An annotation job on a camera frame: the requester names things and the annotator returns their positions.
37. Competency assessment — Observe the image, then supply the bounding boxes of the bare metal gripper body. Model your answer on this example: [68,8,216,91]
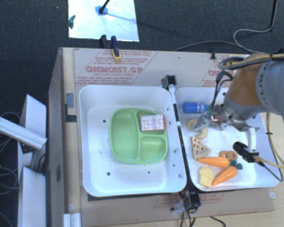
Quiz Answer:
[209,104,260,132]

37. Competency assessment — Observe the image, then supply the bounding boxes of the beige curved toy pastry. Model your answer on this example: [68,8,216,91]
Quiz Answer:
[186,118,199,131]
[195,127,209,140]

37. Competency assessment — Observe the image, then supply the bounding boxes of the clear plastic bottle blue cap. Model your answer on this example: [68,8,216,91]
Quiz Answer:
[182,101,210,114]

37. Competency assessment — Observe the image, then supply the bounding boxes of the thin black and white rod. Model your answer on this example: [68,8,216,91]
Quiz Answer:
[169,85,195,194]

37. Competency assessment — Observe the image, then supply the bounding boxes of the toy pizza slice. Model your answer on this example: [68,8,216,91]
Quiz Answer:
[190,136,212,160]

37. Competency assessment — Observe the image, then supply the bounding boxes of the brown toy pretzel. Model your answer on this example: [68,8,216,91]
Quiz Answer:
[219,150,238,161]

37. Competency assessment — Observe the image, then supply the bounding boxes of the orange toy carrot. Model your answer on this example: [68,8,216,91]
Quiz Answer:
[211,163,243,187]
[196,156,238,168]

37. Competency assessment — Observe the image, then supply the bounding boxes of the orange and white carton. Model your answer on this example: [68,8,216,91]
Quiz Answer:
[140,113,166,132]

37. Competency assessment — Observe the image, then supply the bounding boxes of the yellow toy cupcake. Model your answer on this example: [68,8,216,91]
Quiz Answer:
[198,166,215,188]

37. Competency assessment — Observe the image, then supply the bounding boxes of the white plastic tray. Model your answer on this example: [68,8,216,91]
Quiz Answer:
[79,84,188,198]
[175,87,281,192]

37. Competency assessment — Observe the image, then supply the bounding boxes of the green divided plate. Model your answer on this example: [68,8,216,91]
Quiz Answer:
[108,107,169,165]

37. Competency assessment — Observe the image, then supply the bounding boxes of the brown cardboard board red print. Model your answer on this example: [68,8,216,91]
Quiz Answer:
[73,48,275,222]

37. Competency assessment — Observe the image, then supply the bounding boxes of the black cylinder on white bracket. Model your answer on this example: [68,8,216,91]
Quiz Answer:
[232,127,260,164]

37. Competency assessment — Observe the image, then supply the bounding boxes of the black block with thin wires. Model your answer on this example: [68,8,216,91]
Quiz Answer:
[161,75,178,88]
[179,190,202,213]

